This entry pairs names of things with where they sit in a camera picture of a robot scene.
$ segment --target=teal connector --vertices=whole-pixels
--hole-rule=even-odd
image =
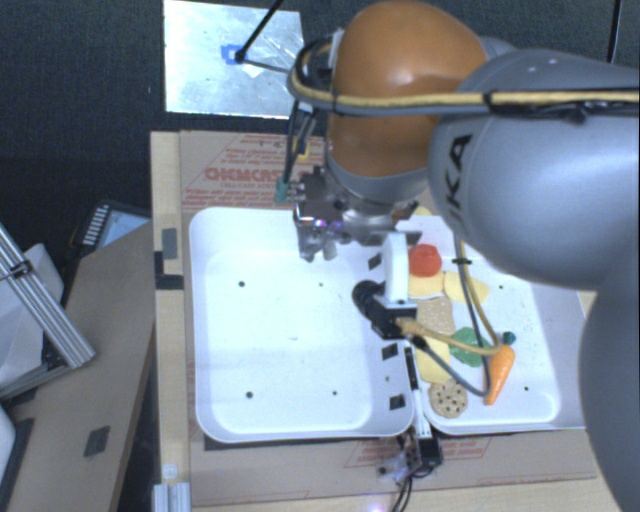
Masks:
[[[282,180],[282,176],[278,178],[278,182],[276,183],[276,193],[273,198],[276,203],[286,203],[287,202],[287,189],[289,188],[289,184],[285,183]]]

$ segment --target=metal plate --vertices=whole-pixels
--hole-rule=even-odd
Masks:
[[[266,9],[165,0],[165,87],[168,112],[286,118],[293,100],[286,75],[236,64],[234,53]],[[289,69],[303,45],[298,12],[278,11],[247,58]]]

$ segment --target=toy carrot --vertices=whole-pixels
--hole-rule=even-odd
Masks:
[[[489,361],[489,376],[491,377],[491,389],[484,397],[485,405],[493,405],[507,381],[513,362],[516,360],[516,353],[509,345],[500,345],[500,350],[491,356]]]

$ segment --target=cardboard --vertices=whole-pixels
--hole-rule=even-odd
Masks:
[[[376,471],[378,464],[398,453],[395,439],[216,446],[205,440],[193,413],[189,221],[207,206],[276,207],[272,198],[284,149],[285,137],[279,135],[179,135],[182,219],[176,220],[176,229],[182,233],[189,480],[196,507],[397,490],[392,480],[379,477]],[[322,141],[314,138],[309,156],[296,166],[296,172],[309,172],[313,165],[321,163]],[[422,200],[429,204],[428,193]],[[441,447],[444,463],[428,478],[416,480],[415,490],[563,481],[597,475],[584,430],[448,438]]]

